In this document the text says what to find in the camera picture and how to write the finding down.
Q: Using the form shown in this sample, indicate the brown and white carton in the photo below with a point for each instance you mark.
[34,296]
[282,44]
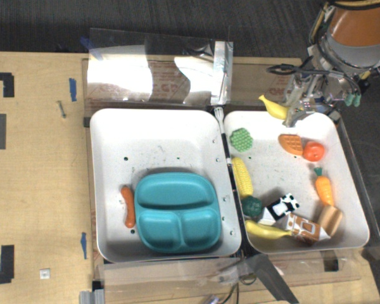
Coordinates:
[304,230]

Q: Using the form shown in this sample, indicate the small white square tile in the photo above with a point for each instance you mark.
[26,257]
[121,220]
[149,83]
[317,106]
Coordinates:
[44,273]

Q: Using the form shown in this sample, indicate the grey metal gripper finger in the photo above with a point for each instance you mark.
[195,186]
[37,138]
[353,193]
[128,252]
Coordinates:
[296,115]

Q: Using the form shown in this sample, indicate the orange waffle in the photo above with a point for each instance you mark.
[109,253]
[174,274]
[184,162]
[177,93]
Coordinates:
[291,144]

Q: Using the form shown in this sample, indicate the teal divided plate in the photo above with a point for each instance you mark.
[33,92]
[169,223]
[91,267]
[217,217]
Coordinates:
[177,211]

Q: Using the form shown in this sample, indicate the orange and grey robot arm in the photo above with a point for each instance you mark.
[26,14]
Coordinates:
[358,17]

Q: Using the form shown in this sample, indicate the orange tomato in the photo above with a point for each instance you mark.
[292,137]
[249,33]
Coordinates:
[313,151]

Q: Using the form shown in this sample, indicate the black and white carton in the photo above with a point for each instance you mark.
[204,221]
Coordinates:
[280,207]

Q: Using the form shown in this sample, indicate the green broccoli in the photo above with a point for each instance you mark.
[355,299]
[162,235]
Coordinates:
[251,206]

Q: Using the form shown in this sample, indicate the orange carrot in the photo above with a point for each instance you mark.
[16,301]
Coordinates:
[324,188]

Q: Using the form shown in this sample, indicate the orange sausage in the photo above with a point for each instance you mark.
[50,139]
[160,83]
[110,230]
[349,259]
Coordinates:
[129,206]

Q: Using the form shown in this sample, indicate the tan bread slice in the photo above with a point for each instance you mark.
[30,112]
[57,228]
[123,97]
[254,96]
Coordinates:
[331,219]

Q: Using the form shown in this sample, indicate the green grapes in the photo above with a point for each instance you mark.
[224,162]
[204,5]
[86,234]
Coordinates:
[241,140]

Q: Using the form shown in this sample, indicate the yellow corn cob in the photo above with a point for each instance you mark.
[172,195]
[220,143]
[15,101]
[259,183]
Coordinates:
[242,176]

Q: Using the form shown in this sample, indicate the white plastic tray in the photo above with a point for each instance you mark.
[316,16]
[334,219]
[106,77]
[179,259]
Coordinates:
[278,176]
[164,144]

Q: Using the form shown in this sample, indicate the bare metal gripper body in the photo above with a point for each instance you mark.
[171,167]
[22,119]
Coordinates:
[316,85]

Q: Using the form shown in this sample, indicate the grey screw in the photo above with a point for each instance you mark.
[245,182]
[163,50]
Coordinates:
[61,109]

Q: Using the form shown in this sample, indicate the yellow banana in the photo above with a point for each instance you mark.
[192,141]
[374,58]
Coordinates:
[274,108]
[264,230]

